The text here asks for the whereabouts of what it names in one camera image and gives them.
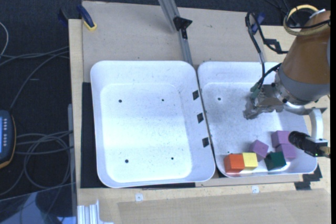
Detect yellow cube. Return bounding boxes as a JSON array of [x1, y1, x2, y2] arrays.
[[241, 152, 259, 172]]

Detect black cylinder on white bracket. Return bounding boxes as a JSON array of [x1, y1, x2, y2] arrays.
[[283, 100, 329, 158]]

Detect purple cube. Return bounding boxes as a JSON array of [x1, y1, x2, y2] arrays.
[[275, 143, 298, 161], [248, 139, 270, 162], [270, 130, 292, 148]]

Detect orange cube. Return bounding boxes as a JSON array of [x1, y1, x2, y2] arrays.
[[223, 153, 246, 174]]

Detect brown cardboard board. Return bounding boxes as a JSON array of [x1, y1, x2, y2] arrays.
[[81, 0, 302, 188]]

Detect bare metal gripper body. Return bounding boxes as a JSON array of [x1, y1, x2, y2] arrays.
[[252, 77, 292, 114]]

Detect green cube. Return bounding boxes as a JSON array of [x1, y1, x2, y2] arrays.
[[263, 151, 287, 172]]

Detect white plastic tray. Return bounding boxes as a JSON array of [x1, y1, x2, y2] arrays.
[[196, 61, 319, 179], [90, 60, 217, 189]]

